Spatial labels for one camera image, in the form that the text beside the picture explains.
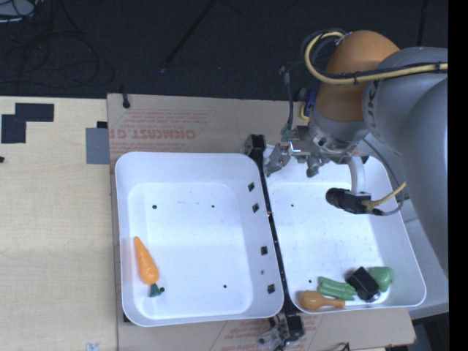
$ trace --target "black fabric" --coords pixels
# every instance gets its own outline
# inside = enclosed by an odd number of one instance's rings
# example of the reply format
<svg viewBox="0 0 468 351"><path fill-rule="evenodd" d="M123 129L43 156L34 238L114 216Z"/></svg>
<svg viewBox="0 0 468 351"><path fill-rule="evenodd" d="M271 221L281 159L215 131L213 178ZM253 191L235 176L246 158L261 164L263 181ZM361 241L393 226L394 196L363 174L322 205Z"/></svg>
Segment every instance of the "black fabric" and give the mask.
<svg viewBox="0 0 468 351"><path fill-rule="evenodd" d="M32 21L0 23L0 94L103 98L125 85L129 94L287 100L279 68L301 58L311 33L370 29L414 46L425 0L218 0L162 74L209 1L39 1ZM422 45L447 48L448 0L426 6ZM315 85L305 67L291 72L293 91Z"/></svg>

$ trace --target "toy chicken leg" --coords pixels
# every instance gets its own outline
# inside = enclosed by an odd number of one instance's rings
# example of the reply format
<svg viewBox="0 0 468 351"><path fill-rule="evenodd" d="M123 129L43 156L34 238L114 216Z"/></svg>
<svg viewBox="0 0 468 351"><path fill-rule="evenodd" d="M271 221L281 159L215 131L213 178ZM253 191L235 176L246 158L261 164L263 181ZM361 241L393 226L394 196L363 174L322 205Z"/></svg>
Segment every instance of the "toy chicken leg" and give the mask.
<svg viewBox="0 0 468 351"><path fill-rule="evenodd" d="M153 258L140 238L134 237L133 244L135 245L135 254L137 257L138 273L140 274L140 278L146 284L151 285L149 296L153 297L161 295L161 290L156 284L156 281L159 279L159 271Z"/></svg>

